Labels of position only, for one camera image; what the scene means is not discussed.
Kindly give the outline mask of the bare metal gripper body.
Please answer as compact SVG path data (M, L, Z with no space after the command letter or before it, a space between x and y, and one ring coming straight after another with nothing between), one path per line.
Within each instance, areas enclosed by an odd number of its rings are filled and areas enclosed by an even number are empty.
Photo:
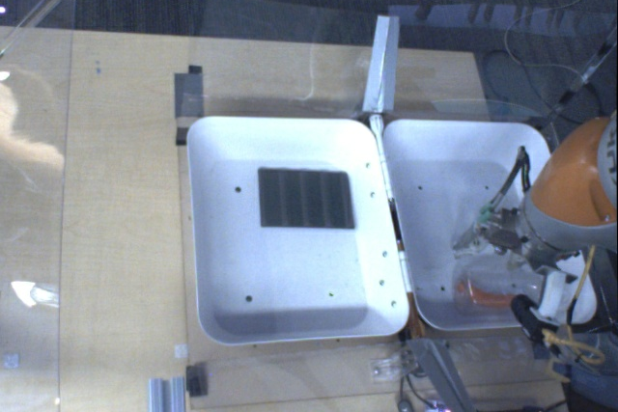
M524 267L532 271L555 267L555 249L531 227L522 208L502 208L492 212L479 227L484 227L486 243L517 246L506 256L510 269Z

